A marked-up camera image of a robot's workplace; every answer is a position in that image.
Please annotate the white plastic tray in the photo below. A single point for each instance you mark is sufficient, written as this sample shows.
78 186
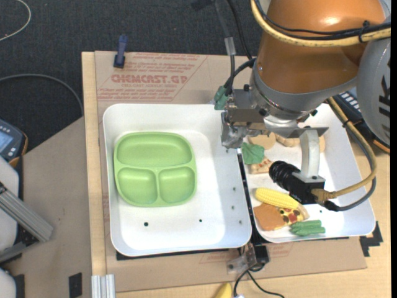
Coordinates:
214 178
344 172

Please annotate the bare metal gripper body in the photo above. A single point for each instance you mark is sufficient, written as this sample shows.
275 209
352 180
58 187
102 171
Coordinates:
245 110

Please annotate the tan bread piece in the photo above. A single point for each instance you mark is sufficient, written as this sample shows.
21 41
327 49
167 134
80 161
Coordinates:
288 141

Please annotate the beige cracker with red topping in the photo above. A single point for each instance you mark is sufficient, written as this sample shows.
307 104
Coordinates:
259 167

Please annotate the brown cardboard board, red print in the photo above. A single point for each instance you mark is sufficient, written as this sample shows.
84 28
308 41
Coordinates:
149 79

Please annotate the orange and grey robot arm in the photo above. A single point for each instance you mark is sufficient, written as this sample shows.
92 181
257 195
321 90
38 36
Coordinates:
310 26

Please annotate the pizza slice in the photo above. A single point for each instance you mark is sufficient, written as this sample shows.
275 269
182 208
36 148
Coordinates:
271 217

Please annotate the green beans bundle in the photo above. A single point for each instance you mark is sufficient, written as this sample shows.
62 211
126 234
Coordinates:
308 228

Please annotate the green divided plate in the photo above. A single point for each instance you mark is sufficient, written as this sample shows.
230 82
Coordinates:
155 169

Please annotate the tan round biscuit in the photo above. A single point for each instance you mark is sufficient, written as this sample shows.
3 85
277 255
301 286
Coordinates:
263 141

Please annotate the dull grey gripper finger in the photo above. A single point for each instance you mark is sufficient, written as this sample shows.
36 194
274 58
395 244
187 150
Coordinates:
232 137

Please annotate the yellow banana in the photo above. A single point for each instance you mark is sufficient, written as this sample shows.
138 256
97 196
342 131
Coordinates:
224 291

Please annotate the green lettuce leaf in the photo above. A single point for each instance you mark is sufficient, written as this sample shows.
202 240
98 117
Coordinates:
252 154

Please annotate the black cylinder on white bracket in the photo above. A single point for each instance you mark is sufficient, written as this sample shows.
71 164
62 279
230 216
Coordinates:
294 182

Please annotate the yellow corn cob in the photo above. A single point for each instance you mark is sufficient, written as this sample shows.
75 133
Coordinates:
276 197

